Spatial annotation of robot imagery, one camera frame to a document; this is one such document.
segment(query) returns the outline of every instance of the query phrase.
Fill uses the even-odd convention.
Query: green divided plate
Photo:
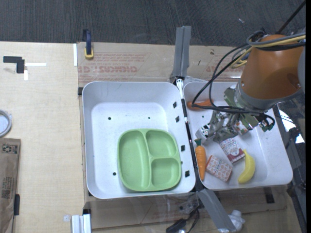
[[[123,184],[133,191],[170,189],[181,178],[176,140],[163,130],[126,131],[118,142],[118,167]]]

